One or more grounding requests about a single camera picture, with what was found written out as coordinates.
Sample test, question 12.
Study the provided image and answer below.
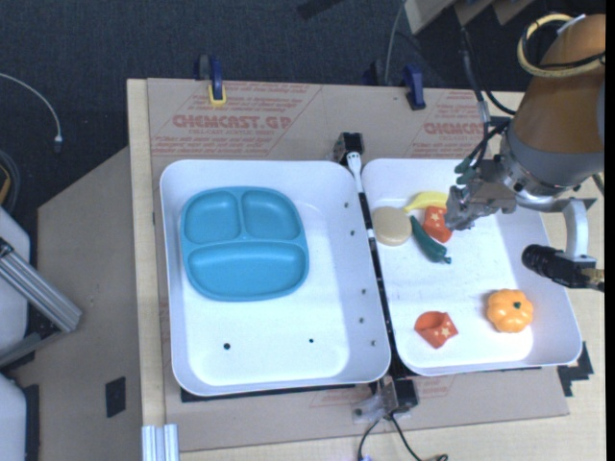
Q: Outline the white plastic tray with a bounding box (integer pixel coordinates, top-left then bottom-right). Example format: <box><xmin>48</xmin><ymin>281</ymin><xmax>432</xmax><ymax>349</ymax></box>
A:
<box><xmin>359</xmin><ymin>157</ymin><xmax>584</xmax><ymax>377</ymax></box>
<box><xmin>159</xmin><ymin>158</ymin><xmax>392</xmax><ymax>398</ymax></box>

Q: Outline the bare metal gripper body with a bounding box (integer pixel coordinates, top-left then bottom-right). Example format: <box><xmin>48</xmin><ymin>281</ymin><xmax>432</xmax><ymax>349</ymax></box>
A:
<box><xmin>444</xmin><ymin>158</ymin><xmax>534</xmax><ymax>232</ymax></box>

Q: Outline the yellow banana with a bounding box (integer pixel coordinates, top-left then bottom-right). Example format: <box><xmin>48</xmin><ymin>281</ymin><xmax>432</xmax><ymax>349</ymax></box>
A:
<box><xmin>402</xmin><ymin>190</ymin><xmax>449</xmax><ymax>214</ymax></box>

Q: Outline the beige round biscuit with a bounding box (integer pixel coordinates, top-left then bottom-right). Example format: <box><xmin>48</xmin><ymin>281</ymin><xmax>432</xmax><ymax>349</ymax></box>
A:
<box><xmin>371</xmin><ymin>206</ymin><xmax>413</xmax><ymax>248</ymax></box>

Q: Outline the black and white thin rod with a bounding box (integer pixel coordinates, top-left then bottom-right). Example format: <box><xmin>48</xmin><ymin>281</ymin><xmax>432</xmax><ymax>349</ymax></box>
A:
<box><xmin>346</xmin><ymin>151</ymin><xmax>398</xmax><ymax>378</ymax></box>

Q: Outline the blue divided plate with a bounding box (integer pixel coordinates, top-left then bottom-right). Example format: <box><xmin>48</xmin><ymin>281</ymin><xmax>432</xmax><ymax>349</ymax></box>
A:
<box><xmin>180</xmin><ymin>185</ymin><xmax>310</xmax><ymax>303</ymax></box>

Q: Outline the orange pumpkin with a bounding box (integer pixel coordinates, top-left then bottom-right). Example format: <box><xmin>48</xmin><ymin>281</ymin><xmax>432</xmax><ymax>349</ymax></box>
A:
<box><xmin>485</xmin><ymin>288</ymin><xmax>534</xmax><ymax>334</ymax></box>

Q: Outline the green chili pepper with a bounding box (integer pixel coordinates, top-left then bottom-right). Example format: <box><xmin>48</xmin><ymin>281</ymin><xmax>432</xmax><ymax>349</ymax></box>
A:
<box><xmin>408</xmin><ymin>214</ymin><xmax>453</xmax><ymax>265</ymax></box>

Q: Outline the brown cardboard board red print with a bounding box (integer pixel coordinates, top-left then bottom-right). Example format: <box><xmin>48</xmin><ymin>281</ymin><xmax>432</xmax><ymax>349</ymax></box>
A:
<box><xmin>146</xmin><ymin>77</ymin><xmax>572</xmax><ymax>453</ymax></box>

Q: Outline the black block with thin wires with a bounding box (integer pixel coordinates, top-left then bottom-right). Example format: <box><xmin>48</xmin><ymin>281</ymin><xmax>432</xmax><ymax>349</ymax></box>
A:
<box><xmin>352</xmin><ymin>376</ymin><xmax>419</xmax><ymax>425</ymax></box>
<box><xmin>331</xmin><ymin>131</ymin><xmax>364</xmax><ymax>163</ymax></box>

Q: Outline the black cylinder on white bracket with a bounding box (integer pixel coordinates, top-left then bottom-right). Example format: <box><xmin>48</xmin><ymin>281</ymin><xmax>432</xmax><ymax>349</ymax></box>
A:
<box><xmin>521</xmin><ymin>198</ymin><xmax>599</xmax><ymax>288</ymax></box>

